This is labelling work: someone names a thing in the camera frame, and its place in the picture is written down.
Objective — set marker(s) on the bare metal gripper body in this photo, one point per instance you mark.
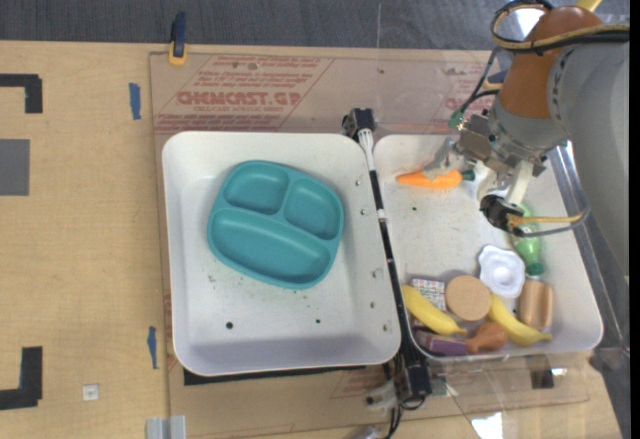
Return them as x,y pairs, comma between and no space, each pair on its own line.
480,142

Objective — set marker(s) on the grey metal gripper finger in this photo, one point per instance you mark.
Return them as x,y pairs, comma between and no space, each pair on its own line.
442,159

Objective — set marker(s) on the orange carrot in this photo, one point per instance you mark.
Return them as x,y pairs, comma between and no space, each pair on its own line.
415,180

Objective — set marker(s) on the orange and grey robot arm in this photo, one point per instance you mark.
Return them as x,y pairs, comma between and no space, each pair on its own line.
580,92

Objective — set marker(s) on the white plastic tray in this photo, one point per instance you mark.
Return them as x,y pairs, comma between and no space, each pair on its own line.
280,332
440,232

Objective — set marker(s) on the thin black and white rod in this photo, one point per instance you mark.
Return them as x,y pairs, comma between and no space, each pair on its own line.
381,207

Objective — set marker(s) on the green plastic bottle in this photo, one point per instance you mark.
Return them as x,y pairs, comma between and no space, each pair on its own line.
529,247

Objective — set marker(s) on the white fried egg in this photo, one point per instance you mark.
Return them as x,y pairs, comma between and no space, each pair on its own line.
501,272

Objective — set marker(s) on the colourful printed packet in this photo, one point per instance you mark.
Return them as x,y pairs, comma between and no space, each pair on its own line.
431,289

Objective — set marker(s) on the round tan biscuit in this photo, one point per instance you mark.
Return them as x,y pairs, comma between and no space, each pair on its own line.
467,298

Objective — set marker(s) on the yellow banana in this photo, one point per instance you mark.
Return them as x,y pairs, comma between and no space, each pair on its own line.
515,327
430,314

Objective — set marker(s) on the tan bread roll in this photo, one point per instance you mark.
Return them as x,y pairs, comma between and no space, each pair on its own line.
536,304

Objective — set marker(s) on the brown chicken drumstick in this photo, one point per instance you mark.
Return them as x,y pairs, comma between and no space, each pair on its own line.
487,338

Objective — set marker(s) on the blue divided plate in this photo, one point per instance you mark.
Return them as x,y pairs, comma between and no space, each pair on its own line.
272,237

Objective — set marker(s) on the brown cardboard board red print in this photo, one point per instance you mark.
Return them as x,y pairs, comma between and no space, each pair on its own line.
240,92

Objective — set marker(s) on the black cylinder on white bracket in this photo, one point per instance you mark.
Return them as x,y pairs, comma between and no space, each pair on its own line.
500,212

